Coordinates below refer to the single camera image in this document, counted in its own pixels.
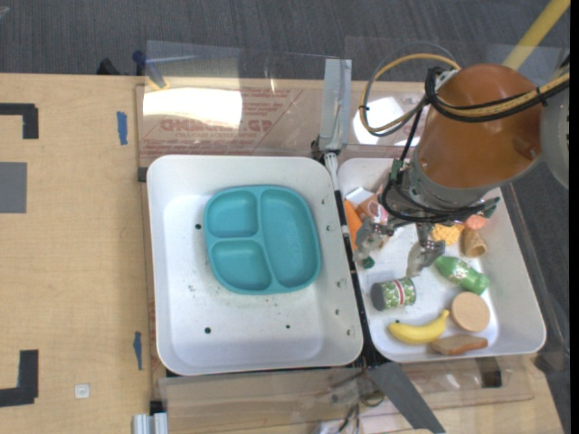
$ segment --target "cable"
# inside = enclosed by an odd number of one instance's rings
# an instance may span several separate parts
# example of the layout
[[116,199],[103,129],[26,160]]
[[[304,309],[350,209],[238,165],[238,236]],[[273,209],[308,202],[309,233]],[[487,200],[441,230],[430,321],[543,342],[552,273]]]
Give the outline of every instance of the cable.
[[[454,55],[451,52],[449,52],[447,49],[445,49],[444,47],[440,46],[437,43],[428,42],[428,41],[418,41],[418,42],[406,43],[406,44],[402,45],[401,47],[397,48],[396,50],[394,50],[393,52],[389,53],[386,57],[384,57],[378,63],[377,67],[374,69],[374,72],[370,76],[370,80],[368,81],[368,83],[366,85],[365,94],[363,95],[364,99],[362,100],[364,105],[367,105],[368,97],[370,94],[370,89],[372,88],[372,84],[374,83],[374,80],[377,79],[377,77],[379,77],[379,74],[377,74],[377,73],[382,68],[382,66],[385,66],[397,53],[402,52],[402,51],[406,50],[407,48],[414,47],[414,46],[420,46],[420,45],[426,45],[426,46],[430,46],[432,48],[435,48],[437,50],[440,50],[449,59],[456,62],[456,58],[454,57]],[[368,130],[367,128],[366,128],[366,130],[370,133],[370,135],[373,135],[374,137],[387,137],[388,135],[392,135],[394,132],[396,132],[396,131],[400,130],[402,127],[404,127],[406,125],[406,123],[408,123],[408,121],[412,118],[412,116],[416,112],[416,110],[418,110],[420,107],[421,107],[421,105],[417,105],[415,108],[413,108],[411,111],[409,111],[408,114],[406,114],[402,118],[398,119],[400,121],[400,122],[398,122],[398,125],[392,125],[391,127],[389,127],[387,130],[385,130],[383,132]],[[368,108],[365,108],[364,112],[362,113],[364,115],[364,117],[361,118],[361,120],[365,120],[366,124],[368,123],[367,114],[365,113],[367,110],[368,110]]]
[[356,419],[357,419],[359,412],[360,412],[360,406],[358,404],[352,405],[352,407],[348,411],[346,417],[342,421],[342,424],[340,424],[339,428],[337,429],[336,434],[339,434],[340,432],[344,431],[344,429],[346,428],[346,426],[350,422],[350,419],[352,418],[352,415],[354,415],[354,413],[356,414]]
[[[406,202],[408,202],[409,204],[411,204],[413,206],[418,207],[419,209],[423,210],[424,212],[428,212],[431,215],[416,216],[416,215],[410,215],[410,214],[404,213],[404,212],[399,212],[396,209],[394,209],[388,203],[388,201],[386,199],[388,193],[390,193],[393,189]],[[383,207],[388,211],[388,213],[391,213],[394,217],[401,219],[401,220],[405,220],[408,222],[415,222],[415,223],[419,223],[419,222],[442,223],[442,222],[447,222],[450,220],[457,220],[457,219],[461,219],[461,218],[466,218],[474,213],[481,212],[481,211],[484,211],[485,209],[487,209],[486,203],[480,203],[480,204],[477,204],[475,206],[467,206],[467,207],[458,208],[458,209],[448,209],[448,210],[446,210],[446,209],[434,209],[432,207],[428,207],[428,206],[425,206],[423,204],[417,203],[408,194],[404,193],[402,188],[398,184],[393,183],[393,181],[390,179],[386,183],[386,187],[380,195],[380,204],[382,204]]]
[[404,150],[400,155],[400,160],[404,161],[406,159],[406,155],[408,154],[408,150],[410,149],[410,145],[413,142],[414,134],[416,133],[416,129],[418,128],[418,123],[420,122],[420,116],[422,115],[423,108],[418,109],[416,114],[414,115],[414,122],[413,127],[410,129],[410,134],[408,134],[408,138],[406,139],[406,144],[404,145]]
[[372,399],[372,396],[373,396],[373,395],[374,395],[374,394],[368,394],[368,395],[366,395],[365,397],[362,397],[362,398],[360,399],[360,401],[361,401],[362,403],[364,403],[364,405],[365,405],[366,407],[372,409],[372,408],[375,408],[375,407],[377,407],[378,405],[380,405],[380,404],[385,400],[384,394],[381,393],[381,392],[378,392],[378,393],[377,393],[377,395],[378,395],[378,400],[377,400],[377,401],[374,401],[374,402],[371,402],[370,400]]
[[415,53],[415,54],[409,54],[406,56],[403,56],[402,58],[398,58],[397,60],[391,61],[388,64],[386,64],[383,67],[378,67],[375,70],[375,73],[373,74],[372,78],[370,79],[370,81],[365,85],[363,91],[362,91],[362,95],[360,96],[360,106],[358,106],[358,110],[360,112],[360,120],[362,122],[362,125],[364,126],[364,128],[372,135],[375,135],[379,132],[385,132],[388,131],[389,133],[393,133],[395,130],[389,130],[392,127],[396,127],[399,126],[401,127],[403,124],[405,124],[408,120],[410,120],[410,118],[418,111],[418,109],[423,108],[423,104],[419,103],[416,107],[414,107],[413,109],[411,109],[410,111],[408,111],[407,113],[403,114],[402,116],[400,116],[398,119],[389,122],[388,124],[381,126],[381,127],[371,127],[368,124],[368,117],[367,117],[367,111],[368,111],[368,107],[367,107],[367,101],[368,101],[368,97],[370,95],[370,89],[372,87],[372,84],[374,83],[374,81],[376,81],[379,77],[381,77],[384,73],[388,72],[389,70],[391,70],[392,68],[398,66],[399,64],[402,64],[403,62],[406,61],[411,61],[411,60],[436,60],[436,61],[442,61],[445,62],[446,64],[448,64],[449,66],[451,66],[452,68],[459,70],[460,66],[457,64],[457,62],[455,60],[452,60],[450,58],[444,57],[444,56],[440,56],[437,54],[432,54],[432,53]]
[[486,122],[517,114],[539,103],[544,103],[546,99],[568,88],[570,83],[570,73],[567,72],[549,81],[542,87],[537,87],[535,90],[528,91],[527,93],[480,105],[460,107],[450,105],[438,96],[435,83],[437,75],[441,72],[441,68],[433,68],[428,71],[426,81],[424,82],[426,98],[432,107],[443,116],[462,122]]

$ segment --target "teal plate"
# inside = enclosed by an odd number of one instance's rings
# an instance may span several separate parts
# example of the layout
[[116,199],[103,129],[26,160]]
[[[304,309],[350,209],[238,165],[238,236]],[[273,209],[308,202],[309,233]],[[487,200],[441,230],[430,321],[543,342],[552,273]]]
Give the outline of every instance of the teal plate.
[[231,291],[296,291],[319,274],[311,211],[300,194],[284,186],[240,186],[215,194],[205,206],[204,235],[213,273]]

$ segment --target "white tray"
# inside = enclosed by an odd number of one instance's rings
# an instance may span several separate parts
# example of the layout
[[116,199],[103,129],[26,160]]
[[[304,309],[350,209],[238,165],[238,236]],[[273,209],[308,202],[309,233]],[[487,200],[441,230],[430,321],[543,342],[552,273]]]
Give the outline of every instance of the white tray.
[[[371,191],[377,190],[385,182],[392,161],[374,158],[345,161],[338,169],[342,194],[346,195],[360,186]],[[489,195],[501,196],[501,192],[496,190]],[[488,339],[489,346],[466,353],[463,357],[533,353],[545,343],[545,323],[502,200],[480,234],[489,251],[476,259],[462,258],[474,269],[488,275],[491,281],[482,295],[489,305],[491,320],[489,326],[478,334]],[[369,295],[370,287],[376,282],[405,276],[408,252],[417,241],[414,225],[402,227],[381,250],[371,254],[375,260],[372,268],[364,269],[356,265],[372,341],[384,357],[401,363],[445,360],[449,357],[435,353],[426,344],[411,345],[398,341],[388,333],[387,325],[396,319],[416,325],[426,323],[438,316],[444,308],[449,308],[451,300],[462,291],[444,279],[434,266],[430,266],[419,277],[413,278],[417,292],[414,305],[382,312],[374,308]],[[461,257],[458,243],[447,247],[446,255]],[[447,325],[443,336],[460,332],[450,318],[447,319]]]
[[[277,184],[312,212],[321,270],[307,288],[270,296],[229,291],[214,277],[203,213],[218,191]],[[326,168],[303,157],[163,156],[147,172],[157,350],[182,375],[337,366],[355,360],[363,336]]]

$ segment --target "blue tape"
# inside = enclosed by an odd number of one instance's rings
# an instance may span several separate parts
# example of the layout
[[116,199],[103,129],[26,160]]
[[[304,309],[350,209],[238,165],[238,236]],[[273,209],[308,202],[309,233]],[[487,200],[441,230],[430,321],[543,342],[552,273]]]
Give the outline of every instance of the blue tape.
[[127,145],[127,115],[124,112],[117,111],[117,131],[121,145]]
[[135,339],[133,340],[133,349],[135,349],[135,355],[137,356],[138,369],[143,369],[143,345],[141,344],[141,333],[139,331],[135,332]]

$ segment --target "orange object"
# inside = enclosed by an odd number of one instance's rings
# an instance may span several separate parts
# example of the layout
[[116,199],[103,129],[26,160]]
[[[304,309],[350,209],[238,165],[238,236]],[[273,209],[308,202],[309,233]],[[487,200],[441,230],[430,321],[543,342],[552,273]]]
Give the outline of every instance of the orange object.
[[356,209],[350,201],[344,200],[344,212],[346,213],[347,228],[350,230],[350,239],[352,240],[352,249],[356,248],[356,234],[362,226],[362,220],[357,214]]
[[464,222],[464,224],[473,230],[480,230],[487,224],[488,221],[489,219],[486,217],[481,217],[480,215],[474,213]]
[[[472,106],[535,88],[510,68],[475,64],[460,70],[439,94],[454,106]],[[498,186],[526,171],[540,155],[541,109],[537,104],[505,118],[466,124],[431,108],[416,151],[422,170],[450,188]]]

